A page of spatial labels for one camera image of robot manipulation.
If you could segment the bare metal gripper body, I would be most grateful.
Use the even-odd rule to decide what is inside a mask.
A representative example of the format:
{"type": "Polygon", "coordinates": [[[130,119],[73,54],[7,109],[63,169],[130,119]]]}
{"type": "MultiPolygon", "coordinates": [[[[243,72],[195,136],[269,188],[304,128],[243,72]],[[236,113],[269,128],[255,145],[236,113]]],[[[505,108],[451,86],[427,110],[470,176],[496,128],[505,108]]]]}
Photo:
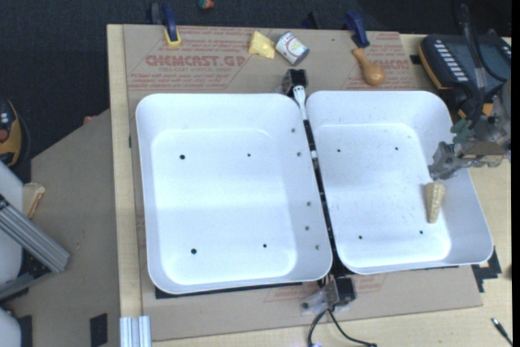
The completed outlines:
{"type": "Polygon", "coordinates": [[[469,130],[461,145],[463,158],[505,158],[509,156],[511,144],[511,118],[509,115],[481,115],[479,121],[471,124],[464,118],[469,130]]]}

